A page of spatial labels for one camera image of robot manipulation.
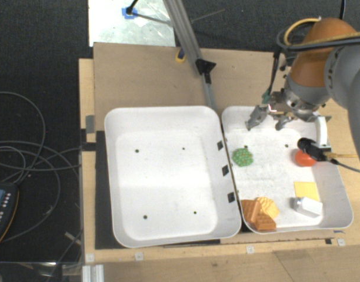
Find black cylinder on white bracket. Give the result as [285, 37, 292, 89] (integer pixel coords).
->
[296, 116, 332, 162]

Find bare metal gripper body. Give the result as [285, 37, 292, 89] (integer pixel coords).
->
[267, 90, 320, 123]

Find yellow square slice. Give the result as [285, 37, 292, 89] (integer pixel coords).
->
[293, 181, 320, 203]

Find white and silver bottle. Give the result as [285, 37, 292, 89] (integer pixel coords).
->
[289, 196, 324, 218]

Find brown cardboard board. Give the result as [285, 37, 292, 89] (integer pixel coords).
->
[93, 42, 350, 250]

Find white plastic tray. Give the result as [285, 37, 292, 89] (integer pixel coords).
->
[221, 105, 354, 234]
[104, 105, 243, 249]

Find green grapes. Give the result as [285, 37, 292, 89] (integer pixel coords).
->
[231, 147, 254, 168]

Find orange round fruit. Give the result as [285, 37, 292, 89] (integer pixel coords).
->
[295, 150, 316, 167]

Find yellow waffle biscuit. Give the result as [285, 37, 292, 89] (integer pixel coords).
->
[255, 196, 281, 220]

